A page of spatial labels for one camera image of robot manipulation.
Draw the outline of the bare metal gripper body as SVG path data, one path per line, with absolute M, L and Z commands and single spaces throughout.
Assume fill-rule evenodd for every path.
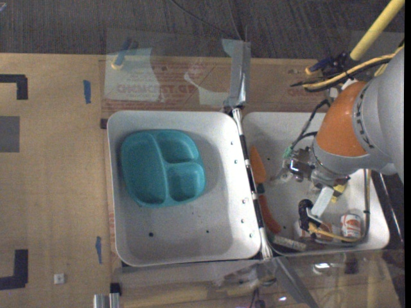
M 285 168 L 297 181 L 308 180 L 318 189 L 346 186 L 351 179 L 349 175 L 340 175 L 324 167 L 308 146 L 293 150 L 284 162 Z

